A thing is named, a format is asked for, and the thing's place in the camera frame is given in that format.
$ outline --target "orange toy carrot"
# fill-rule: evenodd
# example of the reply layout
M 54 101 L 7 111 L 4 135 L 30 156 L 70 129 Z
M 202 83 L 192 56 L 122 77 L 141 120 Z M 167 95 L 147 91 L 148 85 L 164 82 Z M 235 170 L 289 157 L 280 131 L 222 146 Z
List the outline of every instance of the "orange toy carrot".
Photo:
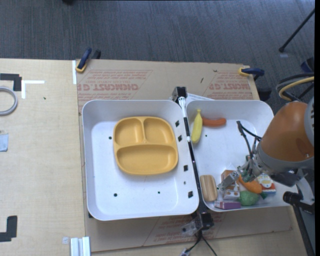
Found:
M 239 175 L 239 181 L 241 184 L 250 192 L 261 194 L 262 193 L 262 187 L 256 180 L 250 181 L 250 182 L 244 182 L 241 175 Z
M 202 124 L 204 126 L 209 127 L 219 127 L 225 125 L 227 120 L 225 118 L 219 118 L 219 119 L 208 119 L 202 116 Z

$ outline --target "toy banana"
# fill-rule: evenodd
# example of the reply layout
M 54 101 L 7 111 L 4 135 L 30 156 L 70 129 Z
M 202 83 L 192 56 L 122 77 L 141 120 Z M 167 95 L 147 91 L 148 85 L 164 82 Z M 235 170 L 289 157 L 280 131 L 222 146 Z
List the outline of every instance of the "toy banana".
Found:
M 193 122 L 193 129 L 191 133 L 191 141 L 193 143 L 198 143 L 201 137 L 201 132 L 202 132 L 202 117 L 200 115 L 201 109 L 197 109 L 197 114 L 195 116 L 194 122 Z

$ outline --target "gray carpet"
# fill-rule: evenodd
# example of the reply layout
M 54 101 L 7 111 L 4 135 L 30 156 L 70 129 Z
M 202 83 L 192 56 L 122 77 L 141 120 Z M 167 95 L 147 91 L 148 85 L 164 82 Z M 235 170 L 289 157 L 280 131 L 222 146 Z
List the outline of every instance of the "gray carpet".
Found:
M 278 49 L 314 8 L 315 0 L 1 0 L 0 58 L 74 60 L 91 47 L 110 60 L 242 63 L 265 71 L 256 86 L 272 89 L 266 103 L 276 113 L 287 103 L 277 83 L 302 73 L 302 62 L 315 55 L 315 15 L 283 53 Z M 308 227 L 296 215 L 313 255 Z

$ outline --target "yellow plate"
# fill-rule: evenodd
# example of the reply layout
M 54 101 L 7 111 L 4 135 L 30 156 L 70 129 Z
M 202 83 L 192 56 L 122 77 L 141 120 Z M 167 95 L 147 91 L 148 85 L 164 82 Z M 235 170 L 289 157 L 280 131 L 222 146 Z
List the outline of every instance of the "yellow plate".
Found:
M 127 174 L 163 174 L 178 163 L 172 127 L 158 117 L 134 116 L 118 121 L 113 129 L 113 149 L 119 168 Z

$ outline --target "tripod leg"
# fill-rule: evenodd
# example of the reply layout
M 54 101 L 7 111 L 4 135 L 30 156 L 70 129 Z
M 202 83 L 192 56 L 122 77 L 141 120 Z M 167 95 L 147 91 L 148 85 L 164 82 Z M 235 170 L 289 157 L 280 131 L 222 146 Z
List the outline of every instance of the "tripod leg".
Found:
M 290 41 L 295 37 L 295 35 L 299 32 L 299 30 L 304 26 L 304 24 L 307 23 L 307 21 L 311 18 L 311 16 L 315 13 L 316 8 L 314 8 L 310 14 L 308 15 L 308 17 L 306 17 L 306 19 L 301 23 L 301 25 L 296 29 L 296 31 L 293 32 L 292 36 L 290 36 L 290 38 L 284 43 L 283 46 L 281 46 L 279 48 L 279 52 L 283 53 L 286 46 L 290 43 Z

